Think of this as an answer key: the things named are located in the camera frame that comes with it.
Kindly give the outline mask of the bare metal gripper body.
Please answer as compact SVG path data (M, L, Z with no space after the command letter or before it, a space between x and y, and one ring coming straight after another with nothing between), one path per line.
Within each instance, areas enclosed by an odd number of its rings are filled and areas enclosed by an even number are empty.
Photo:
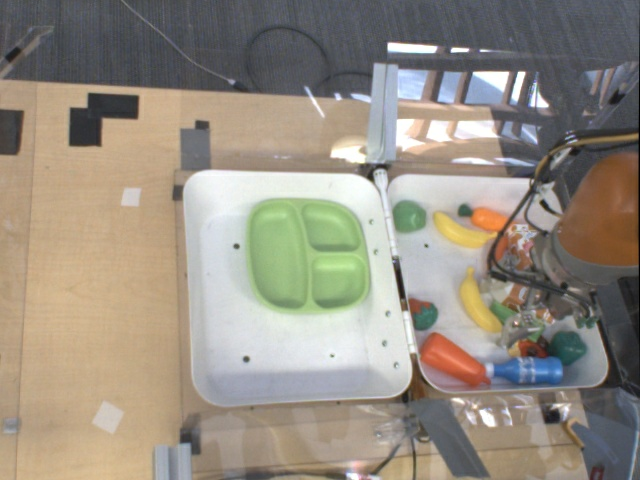
M531 249L537 279L547 291L546 302L556 320L572 316L584 320L584 282L555 237L536 237Z

